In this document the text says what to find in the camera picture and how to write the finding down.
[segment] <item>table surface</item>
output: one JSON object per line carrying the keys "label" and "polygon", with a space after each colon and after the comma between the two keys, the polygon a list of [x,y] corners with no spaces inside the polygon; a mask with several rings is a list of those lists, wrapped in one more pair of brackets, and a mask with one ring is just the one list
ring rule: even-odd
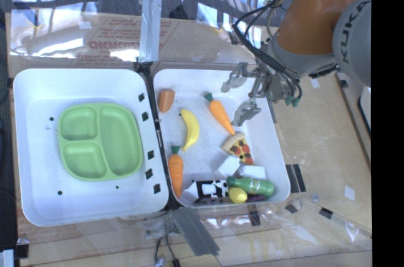
{"label": "table surface", "polygon": [[[236,1],[241,9],[251,9],[246,4],[247,0]],[[255,7],[259,7],[260,0],[255,1]],[[82,51],[80,54],[72,47],[62,53],[60,46],[55,47],[66,37],[69,41],[73,40],[72,37],[77,39],[84,31],[82,39],[88,42],[87,46],[94,41],[100,46],[100,42],[129,43],[136,39],[139,44],[140,15],[98,13],[92,9],[96,8],[96,4],[92,5],[91,0],[86,0],[86,3],[88,9],[84,13],[82,4],[78,9],[74,5],[33,7],[32,11],[42,21],[38,26],[27,21],[26,15],[24,19],[23,13],[12,10],[7,15],[11,28],[8,32],[10,76],[32,67],[99,66],[105,48],[79,50]],[[112,20],[115,21],[112,28],[104,26],[110,25]],[[200,6],[197,20],[163,18],[159,36],[160,55],[159,60],[153,63],[152,73],[163,68],[232,69],[240,61],[254,66],[252,55],[235,42],[230,29],[231,21],[231,17],[219,7],[215,9],[213,6]],[[251,38],[254,37],[257,42],[268,38],[265,27],[257,25],[253,29]],[[29,44],[21,39],[27,33],[32,46],[41,46],[42,57],[29,54]],[[48,46],[53,46],[54,50],[44,52]],[[120,52],[114,54],[118,62],[106,57],[101,66],[130,66],[122,49]],[[71,58],[60,59],[61,54],[70,54]],[[251,263],[265,266],[268,261],[273,263],[272,266],[290,265],[291,261],[296,266],[325,261],[328,266],[343,266],[348,261],[370,266],[370,138],[363,132],[362,118],[353,101],[360,97],[360,86],[348,82],[342,87],[340,80],[337,74],[316,80],[303,78],[300,84],[304,97],[298,107],[286,106],[284,102],[272,105],[285,165],[297,176],[296,181],[291,181],[295,187],[292,187],[287,200],[256,203],[258,224],[251,218],[251,208],[249,210],[247,206],[233,210],[195,210],[218,244],[219,255],[196,257],[182,234],[171,233],[170,247],[162,241],[159,256],[171,260],[171,248],[180,259],[181,266]],[[10,109],[13,117],[12,98]],[[162,213],[57,227],[32,225],[24,217],[20,203],[15,137],[13,146],[18,233],[20,239],[29,241],[30,251],[29,257],[20,261],[22,266],[154,266],[161,223],[167,218],[162,217]]]}

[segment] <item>bottle label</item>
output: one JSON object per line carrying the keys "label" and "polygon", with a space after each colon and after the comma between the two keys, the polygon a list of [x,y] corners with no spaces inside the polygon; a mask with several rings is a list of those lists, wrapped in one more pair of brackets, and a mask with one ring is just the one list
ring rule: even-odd
{"label": "bottle label", "polygon": [[259,179],[251,179],[250,192],[251,194],[256,194],[259,189]]}

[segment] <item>white block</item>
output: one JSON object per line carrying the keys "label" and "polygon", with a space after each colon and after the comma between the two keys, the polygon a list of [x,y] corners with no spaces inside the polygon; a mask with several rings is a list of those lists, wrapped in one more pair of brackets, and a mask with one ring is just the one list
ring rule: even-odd
{"label": "white block", "polygon": [[239,157],[230,155],[228,156],[223,163],[219,166],[216,171],[214,171],[213,175],[217,179],[226,179],[229,176],[232,176],[237,169],[240,167]]}
{"label": "white block", "polygon": [[240,168],[240,175],[255,179],[266,179],[265,168],[262,166],[245,165]]}

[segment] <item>white plastic tray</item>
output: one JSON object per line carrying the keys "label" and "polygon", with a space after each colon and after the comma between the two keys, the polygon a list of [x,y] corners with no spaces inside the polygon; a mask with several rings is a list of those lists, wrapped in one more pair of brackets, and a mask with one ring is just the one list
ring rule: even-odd
{"label": "white plastic tray", "polygon": [[[228,80],[229,74],[230,71],[220,70],[163,69],[157,72],[153,79],[157,100],[161,91],[175,91],[174,103],[170,110],[158,114],[167,158],[171,156],[172,145],[182,146],[185,141],[187,130],[182,117],[179,116],[180,110],[190,110],[199,121],[198,142],[186,151],[180,150],[179,153],[184,161],[183,190],[191,185],[192,180],[217,179],[213,172],[229,155],[221,147],[230,134],[210,114],[209,103],[204,98],[206,92],[211,92],[213,98],[223,103],[232,120],[238,106],[248,100],[254,79],[247,79],[241,87],[222,93],[222,83]],[[257,104],[262,111],[251,120],[244,121],[241,127],[235,127],[235,131],[245,133],[255,164],[264,166],[266,178],[274,183],[274,195],[266,200],[274,203],[288,198],[290,182],[269,105],[265,98],[257,99]],[[184,206],[201,206],[200,203],[196,205],[183,197],[178,201]]]}
{"label": "white plastic tray", "polygon": [[[78,223],[165,206],[168,185],[140,75],[127,69],[27,69],[14,80],[14,98],[21,202],[32,223]],[[137,173],[119,180],[81,181],[64,168],[59,116],[71,105],[88,102],[117,103],[134,114],[144,154]]]}

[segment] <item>carrot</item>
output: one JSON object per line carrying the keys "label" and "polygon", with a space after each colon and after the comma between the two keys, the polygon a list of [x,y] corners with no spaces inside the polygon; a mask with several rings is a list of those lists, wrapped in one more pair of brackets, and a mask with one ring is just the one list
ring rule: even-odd
{"label": "carrot", "polygon": [[182,173],[184,170],[184,162],[178,155],[180,146],[171,146],[172,155],[169,158],[169,171],[171,176],[171,185],[177,198],[181,197],[182,193]]}
{"label": "carrot", "polygon": [[212,93],[207,93],[205,98],[209,101],[209,109],[215,119],[231,134],[235,134],[232,123],[221,101],[214,100]]}

